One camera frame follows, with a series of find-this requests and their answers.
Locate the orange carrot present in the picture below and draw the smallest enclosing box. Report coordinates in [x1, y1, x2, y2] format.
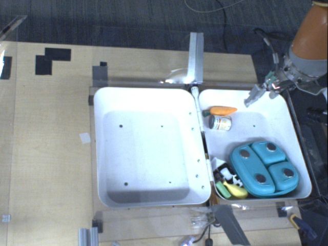
[202, 106, 238, 117]

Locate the green block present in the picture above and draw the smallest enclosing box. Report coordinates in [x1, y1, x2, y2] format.
[215, 181, 232, 199]

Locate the yellow banana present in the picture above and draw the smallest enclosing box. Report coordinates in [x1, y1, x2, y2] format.
[222, 180, 249, 199]

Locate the small white labelled can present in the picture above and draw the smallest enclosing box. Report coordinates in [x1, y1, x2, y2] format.
[208, 114, 233, 132]

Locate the blue divided plate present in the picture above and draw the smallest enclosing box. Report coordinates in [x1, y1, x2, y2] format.
[228, 140, 300, 199]

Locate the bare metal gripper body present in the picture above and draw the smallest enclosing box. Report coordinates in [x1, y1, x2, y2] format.
[264, 59, 319, 93]

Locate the white plastic tray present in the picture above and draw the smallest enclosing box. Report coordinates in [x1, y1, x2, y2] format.
[93, 86, 212, 210]
[198, 89, 313, 201]

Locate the pale wood board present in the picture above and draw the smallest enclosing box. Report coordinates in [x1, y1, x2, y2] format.
[0, 40, 303, 246]

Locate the black and white carton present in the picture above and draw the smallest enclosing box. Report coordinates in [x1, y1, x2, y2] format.
[211, 157, 243, 187]

